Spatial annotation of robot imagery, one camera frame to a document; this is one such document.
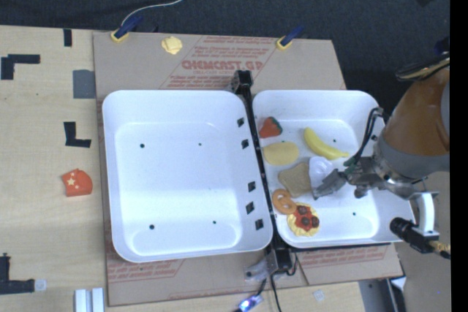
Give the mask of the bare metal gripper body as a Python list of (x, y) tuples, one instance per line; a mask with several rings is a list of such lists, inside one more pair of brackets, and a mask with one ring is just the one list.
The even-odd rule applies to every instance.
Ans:
[(386, 190), (402, 199), (415, 199), (421, 195), (416, 183), (420, 178), (411, 179), (390, 168), (386, 160), (377, 156), (353, 156), (344, 163), (347, 182), (355, 187), (354, 195), (360, 199), (372, 189)]

